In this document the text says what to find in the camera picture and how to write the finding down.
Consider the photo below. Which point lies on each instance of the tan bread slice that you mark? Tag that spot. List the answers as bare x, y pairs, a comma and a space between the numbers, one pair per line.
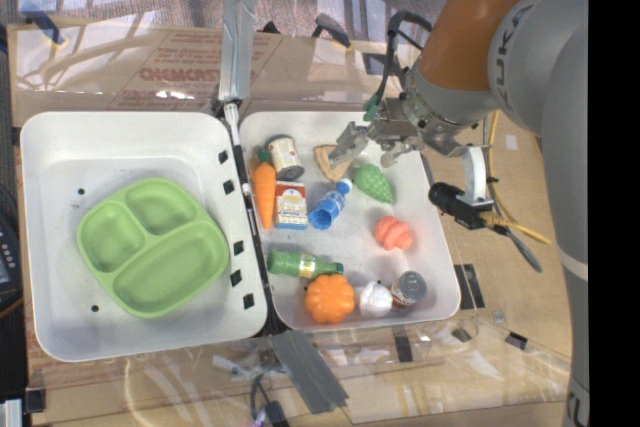
332, 170

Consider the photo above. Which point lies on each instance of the green grapes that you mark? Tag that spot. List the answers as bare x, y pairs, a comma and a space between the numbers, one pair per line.
374, 185

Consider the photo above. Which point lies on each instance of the white can yellow label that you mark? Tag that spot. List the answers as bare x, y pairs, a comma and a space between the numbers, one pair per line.
284, 157

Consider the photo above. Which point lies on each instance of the orange carrot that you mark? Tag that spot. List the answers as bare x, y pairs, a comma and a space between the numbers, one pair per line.
264, 190

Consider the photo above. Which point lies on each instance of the pink ridged toy food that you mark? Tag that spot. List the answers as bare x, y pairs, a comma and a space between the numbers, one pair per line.
394, 234

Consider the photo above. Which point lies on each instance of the red and white carton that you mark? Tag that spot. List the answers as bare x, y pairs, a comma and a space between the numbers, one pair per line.
291, 207

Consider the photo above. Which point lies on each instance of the red can grey lid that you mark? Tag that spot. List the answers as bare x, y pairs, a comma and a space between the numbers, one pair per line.
409, 289

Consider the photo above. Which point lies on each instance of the white garlic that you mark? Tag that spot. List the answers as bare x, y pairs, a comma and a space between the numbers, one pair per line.
375, 301

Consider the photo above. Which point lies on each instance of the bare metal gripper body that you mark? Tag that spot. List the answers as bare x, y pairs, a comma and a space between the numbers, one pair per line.
400, 125

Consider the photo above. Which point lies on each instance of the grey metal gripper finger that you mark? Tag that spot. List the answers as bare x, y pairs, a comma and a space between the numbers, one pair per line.
352, 140
390, 158

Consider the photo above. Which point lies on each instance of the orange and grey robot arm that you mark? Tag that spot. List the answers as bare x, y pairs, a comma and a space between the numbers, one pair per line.
550, 65

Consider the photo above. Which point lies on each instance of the white plastic tray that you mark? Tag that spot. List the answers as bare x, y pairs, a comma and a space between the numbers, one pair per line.
60, 150
350, 250

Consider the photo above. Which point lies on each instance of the brown cardboard board red print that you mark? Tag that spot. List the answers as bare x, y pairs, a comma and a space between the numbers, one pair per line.
150, 75

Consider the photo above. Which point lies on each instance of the black cylinder on white bracket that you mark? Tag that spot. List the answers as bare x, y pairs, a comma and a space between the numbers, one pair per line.
457, 202

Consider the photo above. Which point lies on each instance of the blue plastic bottle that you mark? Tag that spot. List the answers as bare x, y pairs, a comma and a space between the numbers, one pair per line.
327, 207

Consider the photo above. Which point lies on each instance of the green divided plate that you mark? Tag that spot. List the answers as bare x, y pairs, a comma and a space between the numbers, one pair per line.
165, 275

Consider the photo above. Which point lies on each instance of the green bottle yellow label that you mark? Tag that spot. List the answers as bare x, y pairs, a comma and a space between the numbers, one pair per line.
295, 263

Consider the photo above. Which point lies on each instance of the orange pumpkin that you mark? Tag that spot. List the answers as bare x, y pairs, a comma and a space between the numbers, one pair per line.
330, 299

